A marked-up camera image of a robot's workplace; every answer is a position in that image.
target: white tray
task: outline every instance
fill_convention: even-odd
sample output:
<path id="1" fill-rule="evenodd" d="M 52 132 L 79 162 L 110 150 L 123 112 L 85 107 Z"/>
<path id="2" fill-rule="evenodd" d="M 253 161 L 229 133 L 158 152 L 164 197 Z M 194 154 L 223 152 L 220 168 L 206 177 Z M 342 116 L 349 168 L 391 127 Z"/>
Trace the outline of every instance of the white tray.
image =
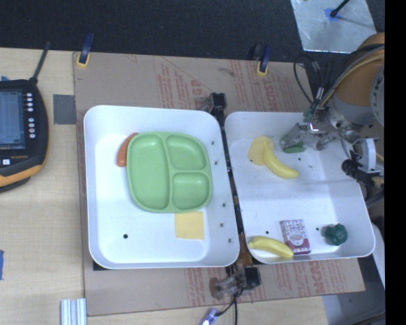
<path id="1" fill-rule="evenodd" d="M 200 209 L 204 239 L 175 235 L 174 213 L 137 207 L 129 193 L 125 167 L 116 153 L 134 132 L 170 131 L 198 138 L 206 147 L 212 198 Z M 127 106 L 96 106 L 84 118 L 89 250 L 108 269 L 222 267 L 239 255 L 238 229 L 221 130 L 209 113 Z"/>
<path id="2" fill-rule="evenodd" d="M 293 259 L 250 249 L 252 256 L 262 263 L 279 263 L 370 255 L 375 246 L 374 232 L 360 185 L 341 169 L 347 159 L 341 143 L 330 143 L 322 151 L 281 151 L 279 139 L 301 122 L 302 113 L 234 112 L 226 118 L 225 132 L 247 241 L 253 236 L 268 236 L 283 242 L 280 221 L 303 219 L 311 246 L 309 254 Z M 279 178 L 266 166 L 248 160 L 248 149 L 260 135 L 273 139 L 274 153 L 300 173 L 298 178 Z M 348 240 L 340 246 L 328 244 L 324 237 L 325 227 L 337 223 L 348 231 Z"/>

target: screen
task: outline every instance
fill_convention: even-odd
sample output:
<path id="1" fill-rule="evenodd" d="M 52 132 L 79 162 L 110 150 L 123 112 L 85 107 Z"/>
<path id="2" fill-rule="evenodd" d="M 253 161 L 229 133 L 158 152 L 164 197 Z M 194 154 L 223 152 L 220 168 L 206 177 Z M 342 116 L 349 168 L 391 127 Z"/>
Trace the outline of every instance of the screen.
<path id="1" fill-rule="evenodd" d="M 0 149 L 24 149 L 22 91 L 0 91 Z"/>

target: antenna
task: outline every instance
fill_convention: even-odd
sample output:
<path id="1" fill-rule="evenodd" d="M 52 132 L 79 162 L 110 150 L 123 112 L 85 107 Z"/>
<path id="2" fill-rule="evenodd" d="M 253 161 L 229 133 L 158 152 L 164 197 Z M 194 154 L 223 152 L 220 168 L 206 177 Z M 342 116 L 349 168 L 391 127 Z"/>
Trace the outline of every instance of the antenna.
<path id="1" fill-rule="evenodd" d="M 43 62 L 45 60 L 45 57 L 47 56 L 47 52 L 48 52 L 48 49 L 49 49 L 50 45 L 51 45 L 51 42 L 48 41 L 47 44 L 45 45 L 44 49 L 43 49 L 41 59 L 39 60 L 39 63 L 38 63 L 38 67 L 36 68 L 35 73 L 33 74 L 33 77 L 30 78 L 30 80 L 35 82 L 35 83 L 38 82 L 38 75 L 39 75 L 39 73 L 41 71 Z"/>

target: black carpet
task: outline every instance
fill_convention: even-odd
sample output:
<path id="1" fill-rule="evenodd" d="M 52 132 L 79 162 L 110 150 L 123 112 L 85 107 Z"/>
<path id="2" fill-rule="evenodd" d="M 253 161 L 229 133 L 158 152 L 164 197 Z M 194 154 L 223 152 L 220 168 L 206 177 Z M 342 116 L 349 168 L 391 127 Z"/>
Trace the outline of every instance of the black carpet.
<path id="1" fill-rule="evenodd" d="M 384 32 L 385 0 L 366 1 Z M 0 47 L 78 51 L 89 32 L 99 52 L 246 59 L 260 43 L 271 61 L 306 53 L 290 0 L 0 0 Z"/>

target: green plate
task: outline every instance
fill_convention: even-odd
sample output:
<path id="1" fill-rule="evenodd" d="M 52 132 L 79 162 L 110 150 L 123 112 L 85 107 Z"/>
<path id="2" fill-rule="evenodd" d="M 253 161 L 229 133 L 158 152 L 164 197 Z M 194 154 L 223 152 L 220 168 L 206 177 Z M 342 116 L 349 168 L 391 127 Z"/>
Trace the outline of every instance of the green plate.
<path id="1" fill-rule="evenodd" d="M 212 196 L 206 148 L 182 133 L 136 135 L 128 145 L 127 176 L 132 199 L 151 212 L 196 211 Z"/>

